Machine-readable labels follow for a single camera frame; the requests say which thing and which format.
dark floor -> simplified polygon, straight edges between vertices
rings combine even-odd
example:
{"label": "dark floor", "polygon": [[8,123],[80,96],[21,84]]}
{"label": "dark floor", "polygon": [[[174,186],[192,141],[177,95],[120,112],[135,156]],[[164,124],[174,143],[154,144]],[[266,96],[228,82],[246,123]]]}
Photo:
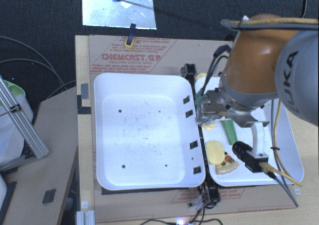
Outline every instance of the dark floor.
{"label": "dark floor", "polygon": [[[75,79],[74,36],[127,35],[127,29],[82,25],[81,0],[0,0],[0,35],[20,40],[43,54],[64,82]],[[154,0],[157,30],[137,30],[137,36],[224,39],[233,33],[220,25],[223,18],[274,13],[301,15],[303,0]],[[308,0],[306,17],[318,18],[319,0]],[[26,90],[33,110],[59,83],[38,64],[2,61],[36,59],[34,52],[0,38],[0,74]]]}

white tray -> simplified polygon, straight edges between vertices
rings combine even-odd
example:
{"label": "white tray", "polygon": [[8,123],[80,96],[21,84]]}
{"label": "white tray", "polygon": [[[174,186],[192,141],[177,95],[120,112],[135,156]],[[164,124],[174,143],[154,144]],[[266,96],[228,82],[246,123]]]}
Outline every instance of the white tray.
{"label": "white tray", "polygon": [[[196,81],[196,92],[203,86],[205,78],[200,78]],[[218,87],[219,78],[213,77],[209,81],[206,90],[215,89]],[[278,100],[275,100],[275,112],[277,111]],[[271,102],[267,102],[263,109],[256,109],[252,112],[253,117],[260,121],[270,121],[271,118]],[[253,138],[250,128],[241,128],[236,123],[235,130],[238,141],[242,141],[252,146]],[[240,161],[232,152],[232,145],[230,145],[225,129],[223,128],[222,121],[216,120],[215,127],[209,131],[203,130],[204,141],[217,140],[223,145],[224,150],[236,161],[240,163],[239,167],[224,175],[216,174],[215,166],[209,164],[210,174],[213,180],[219,185],[225,187],[232,186],[253,186],[253,185],[266,185],[276,184],[277,182],[264,173],[252,173],[245,164]],[[280,148],[280,157],[290,175],[297,181],[301,181],[304,177],[304,169],[300,160],[300,156],[297,150],[295,139],[290,127],[290,123],[287,117],[286,109],[282,106],[277,126],[277,145]],[[273,151],[271,147],[271,128],[270,125],[265,127],[265,145],[264,152],[269,156],[268,163],[276,168]]]}
{"label": "white tray", "polygon": [[97,178],[102,187],[202,184],[205,168],[192,90],[184,78],[104,73],[94,81],[94,97]]}

